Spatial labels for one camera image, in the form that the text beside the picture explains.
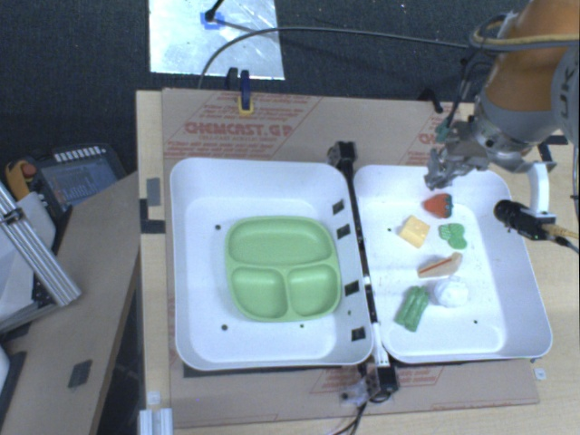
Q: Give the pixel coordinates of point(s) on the white garlic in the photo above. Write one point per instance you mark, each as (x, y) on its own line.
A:
(451, 292)

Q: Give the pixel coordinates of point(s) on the white plastic tray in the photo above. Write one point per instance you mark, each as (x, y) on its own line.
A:
(489, 311)
(204, 265)

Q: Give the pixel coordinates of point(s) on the black cylinder on white bracket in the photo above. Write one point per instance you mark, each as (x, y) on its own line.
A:
(521, 215)

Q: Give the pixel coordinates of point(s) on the green divided plate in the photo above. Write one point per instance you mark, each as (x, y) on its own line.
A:
(281, 243)

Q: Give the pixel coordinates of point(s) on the tan sandwich slice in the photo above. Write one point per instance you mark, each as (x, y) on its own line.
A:
(437, 266)

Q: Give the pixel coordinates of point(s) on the red strawberry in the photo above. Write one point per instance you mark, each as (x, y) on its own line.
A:
(436, 205)

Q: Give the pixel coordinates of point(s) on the yellow cheese wedge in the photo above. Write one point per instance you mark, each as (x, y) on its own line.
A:
(413, 230)

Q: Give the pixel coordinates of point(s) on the thin black and white rod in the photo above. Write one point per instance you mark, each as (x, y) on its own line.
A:
(360, 243)

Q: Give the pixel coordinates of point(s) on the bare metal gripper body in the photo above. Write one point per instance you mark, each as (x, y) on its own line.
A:
(471, 150)

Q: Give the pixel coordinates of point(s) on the green broccoli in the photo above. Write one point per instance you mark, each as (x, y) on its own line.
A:
(452, 235)

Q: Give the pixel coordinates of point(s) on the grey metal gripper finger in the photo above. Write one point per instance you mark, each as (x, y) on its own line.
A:
(450, 170)
(432, 172)

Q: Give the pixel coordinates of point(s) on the brown cardboard board red print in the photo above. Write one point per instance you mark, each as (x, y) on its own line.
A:
(290, 125)

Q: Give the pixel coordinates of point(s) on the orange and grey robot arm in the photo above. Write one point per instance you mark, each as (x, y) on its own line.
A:
(521, 61)

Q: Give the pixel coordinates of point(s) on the green asparagus bundle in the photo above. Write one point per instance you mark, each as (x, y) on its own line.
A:
(411, 310)

